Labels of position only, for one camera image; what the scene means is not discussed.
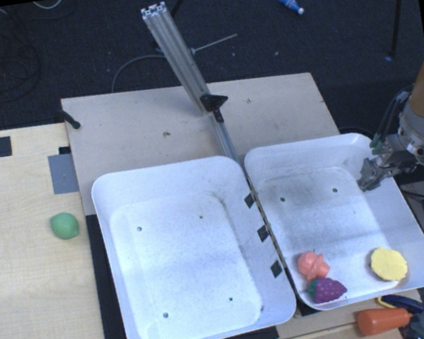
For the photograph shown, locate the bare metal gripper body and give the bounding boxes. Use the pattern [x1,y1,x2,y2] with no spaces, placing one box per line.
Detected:
[368,129,424,184]

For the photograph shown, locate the white plastic tray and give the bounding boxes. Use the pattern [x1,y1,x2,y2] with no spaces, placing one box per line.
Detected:
[241,121,424,321]
[88,146,303,339]

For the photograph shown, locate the yellow lemon slice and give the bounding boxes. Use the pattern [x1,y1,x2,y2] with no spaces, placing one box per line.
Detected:
[367,242,411,285]

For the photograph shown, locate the orange toy fruit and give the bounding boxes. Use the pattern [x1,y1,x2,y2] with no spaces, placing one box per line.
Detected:
[295,248,333,283]

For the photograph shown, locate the purple grapes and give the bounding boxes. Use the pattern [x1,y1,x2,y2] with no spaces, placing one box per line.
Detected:
[304,273,350,307]

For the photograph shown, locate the orange carrot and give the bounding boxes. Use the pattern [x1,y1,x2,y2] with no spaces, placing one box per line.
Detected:
[354,302,416,338]

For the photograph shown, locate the blue bottle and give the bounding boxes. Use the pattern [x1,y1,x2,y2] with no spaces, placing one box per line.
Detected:
[278,0,307,19]

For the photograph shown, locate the pale wood board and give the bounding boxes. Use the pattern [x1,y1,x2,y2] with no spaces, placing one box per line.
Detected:
[60,48,424,339]

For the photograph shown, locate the green lime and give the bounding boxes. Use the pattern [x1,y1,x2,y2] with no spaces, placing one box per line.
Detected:
[48,209,82,243]

